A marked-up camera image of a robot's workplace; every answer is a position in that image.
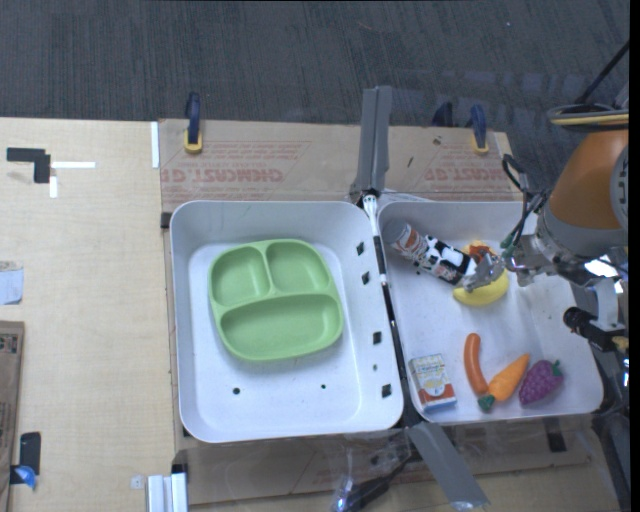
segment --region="orange hot dog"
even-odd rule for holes
[[[470,333],[464,343],[464,369],[471,389],[478,395],[486,393],[489,385],[480,368],[480,335],[475,332]]]

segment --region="orange carrot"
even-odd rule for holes
[[[470,333],[464,343],[464,369],[474,393],[486,393],[489,385],[480,368],[480,336],[475,332]]]
[[[482,410],[488,411],[496,400],[502,402],[513,395],[528,365],[529,354],[522,354],[498,372],[489,382],[489,393],[478,399]]]

